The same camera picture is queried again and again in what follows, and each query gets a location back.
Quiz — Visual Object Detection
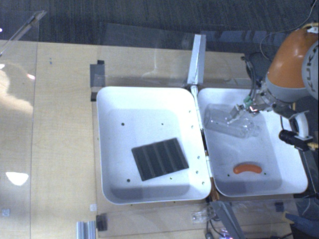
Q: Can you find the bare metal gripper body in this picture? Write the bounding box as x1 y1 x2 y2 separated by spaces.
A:
245 91 276 115

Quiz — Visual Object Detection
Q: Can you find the clear plastic bottle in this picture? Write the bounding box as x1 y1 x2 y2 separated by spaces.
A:
203 103 261 140

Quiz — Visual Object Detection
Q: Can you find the white plastic tray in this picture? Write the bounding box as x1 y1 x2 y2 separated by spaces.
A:
197 87 309 198
96 86 212 205

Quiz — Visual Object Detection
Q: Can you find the orange sausage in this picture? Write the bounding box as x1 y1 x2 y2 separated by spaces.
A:
232 162 263 175

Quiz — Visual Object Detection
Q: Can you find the black ribbed rectangular pad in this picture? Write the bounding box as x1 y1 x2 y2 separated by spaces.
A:
131 137 190 182

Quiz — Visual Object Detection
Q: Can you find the small clear plastic piece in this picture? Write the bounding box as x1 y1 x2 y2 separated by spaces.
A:
191 207 216 224

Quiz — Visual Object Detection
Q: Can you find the pale wood board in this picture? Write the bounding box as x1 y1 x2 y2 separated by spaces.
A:
90 43 304 239

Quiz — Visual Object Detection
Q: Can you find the black cylinder on white bracket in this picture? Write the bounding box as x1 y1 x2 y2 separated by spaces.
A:
278 110 315 152

